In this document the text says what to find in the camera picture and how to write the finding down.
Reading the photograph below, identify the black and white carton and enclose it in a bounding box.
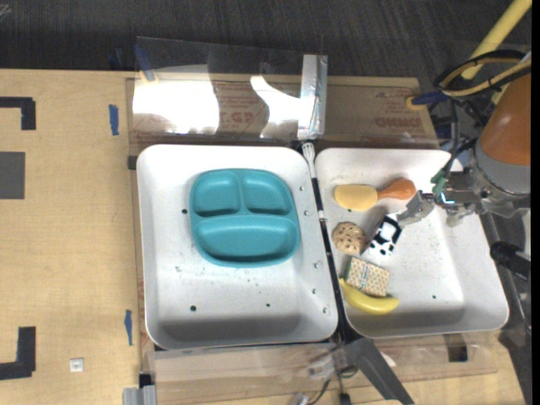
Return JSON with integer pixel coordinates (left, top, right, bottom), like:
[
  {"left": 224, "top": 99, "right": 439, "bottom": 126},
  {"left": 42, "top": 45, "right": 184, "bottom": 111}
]
[{"left": 362, "top": 213, "right": 404, "bottom": 259}]

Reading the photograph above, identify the black cylinder on white bracket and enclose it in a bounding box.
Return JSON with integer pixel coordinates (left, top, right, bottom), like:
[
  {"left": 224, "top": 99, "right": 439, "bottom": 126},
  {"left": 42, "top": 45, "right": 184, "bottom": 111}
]
[{"left": 489, "top": 240, "right": 532, "bottom": 278}]

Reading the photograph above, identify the blue divided plate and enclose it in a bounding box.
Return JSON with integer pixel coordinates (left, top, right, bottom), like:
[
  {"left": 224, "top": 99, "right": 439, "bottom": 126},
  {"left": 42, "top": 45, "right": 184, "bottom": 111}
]
[{"left": 188, "top": 167, "right": 302, "bottom": 268}]

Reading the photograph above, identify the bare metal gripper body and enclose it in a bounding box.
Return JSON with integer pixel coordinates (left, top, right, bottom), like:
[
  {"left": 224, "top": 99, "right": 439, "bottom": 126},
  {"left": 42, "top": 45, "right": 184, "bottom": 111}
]
[{"left": 433, "top": 170, "right": 532, "bottom": 227}]

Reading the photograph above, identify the brown chocolate chip biscuit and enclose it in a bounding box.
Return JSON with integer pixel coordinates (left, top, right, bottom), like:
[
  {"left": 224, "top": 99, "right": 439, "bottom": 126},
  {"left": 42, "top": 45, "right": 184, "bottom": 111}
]
[{"left": 331, "top": 220, "right": 368, "bottom": 257}]

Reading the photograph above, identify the yellow banana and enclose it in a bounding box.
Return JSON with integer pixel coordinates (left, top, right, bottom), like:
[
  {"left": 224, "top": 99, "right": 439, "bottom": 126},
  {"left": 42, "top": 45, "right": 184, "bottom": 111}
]
[{"left": 337, "top": 277, "right": 401, "bottom": 316}]

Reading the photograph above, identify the patterned beige packet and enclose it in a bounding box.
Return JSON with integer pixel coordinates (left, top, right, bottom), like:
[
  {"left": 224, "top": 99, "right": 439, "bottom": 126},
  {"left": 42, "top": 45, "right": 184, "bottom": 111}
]
[{"left": 343, "top": 256, "right": 392, "bottom": 299}]

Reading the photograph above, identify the white plastic tray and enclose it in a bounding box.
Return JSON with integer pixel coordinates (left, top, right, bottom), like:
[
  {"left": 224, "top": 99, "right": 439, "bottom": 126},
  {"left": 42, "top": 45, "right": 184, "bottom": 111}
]
[
  {"left": 135, "top": 143, "right": 340, "bottom": 351},
  {"left": 313, "top": 147, "right": 510, "bottom": 340}
]

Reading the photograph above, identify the yellow and orange toy drumstick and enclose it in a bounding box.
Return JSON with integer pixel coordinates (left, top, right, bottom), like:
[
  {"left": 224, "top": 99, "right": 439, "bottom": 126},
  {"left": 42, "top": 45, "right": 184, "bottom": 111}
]
[{"left": 332, "top": 177, "right": 418, "bottom": 213}]

